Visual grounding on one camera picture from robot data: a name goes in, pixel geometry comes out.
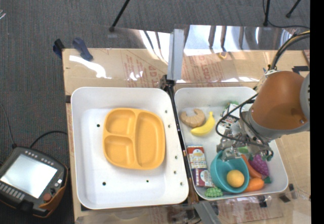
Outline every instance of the carrot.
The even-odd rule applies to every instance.
[[[262,174],[259,173],[257,170],[255,170],[251,165],[250,163],[248,162],[246,156],[244,154],[241,154],[241,157],[243,158],[244,162],[246,163],[247,167],[248,167],[248,170],[249,170],[249,174],[250,174],[250,177],[252,178],[262,178]]]
[[[244,192],[253,192],[253,191],[261,190],[263,186],[264,186],[264,180],[255,177],[250,179],[248,187],[244,190]]]

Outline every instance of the green vegetable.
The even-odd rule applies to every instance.
[[[210,187],[205,191],[206,197],[220,197],[223,196],[223,192],[218,187]]]

